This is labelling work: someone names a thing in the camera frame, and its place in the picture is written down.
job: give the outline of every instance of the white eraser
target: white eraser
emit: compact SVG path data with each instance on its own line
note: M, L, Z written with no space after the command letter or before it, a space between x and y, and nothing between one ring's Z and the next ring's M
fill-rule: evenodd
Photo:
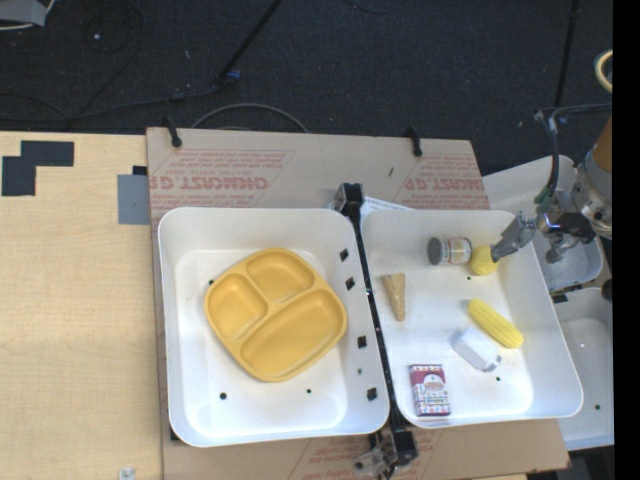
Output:
M483 372L495 370L502 361L495 343L475 327L469 327L458 337L453 350Z

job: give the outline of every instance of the tin can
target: tin can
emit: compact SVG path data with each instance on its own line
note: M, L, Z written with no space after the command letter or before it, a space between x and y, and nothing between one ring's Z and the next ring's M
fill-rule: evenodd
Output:
M471 241L468 238L432 238L427 245L427 256L432 265L464 265L471 259Z

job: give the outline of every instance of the small red and white box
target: small red and white box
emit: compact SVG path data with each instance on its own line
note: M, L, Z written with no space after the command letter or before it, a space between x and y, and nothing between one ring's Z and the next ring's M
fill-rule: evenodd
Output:
M414 364L409 367L416 416L451 414L449 393L441 364Z

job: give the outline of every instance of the black carpet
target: black carpet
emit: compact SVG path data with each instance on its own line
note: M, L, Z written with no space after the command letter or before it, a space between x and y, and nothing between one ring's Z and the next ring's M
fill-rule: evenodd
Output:
M613 0L576 0L566 77L574 0L283 0L216 84L273 1L59 0L44 27L0 32L0 128L141 134L213 111L197 126L411 126L470 140L484 175L550 154L537 109L612 101L593 64ZM568 115L560 153L581 160L608 114Z

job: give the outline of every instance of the can lid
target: can lid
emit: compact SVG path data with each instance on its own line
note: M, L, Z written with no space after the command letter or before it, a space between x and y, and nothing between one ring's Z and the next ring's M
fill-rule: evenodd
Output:
M427 245L427 256L432 265L439 265L442 261L442 241L432 238Z

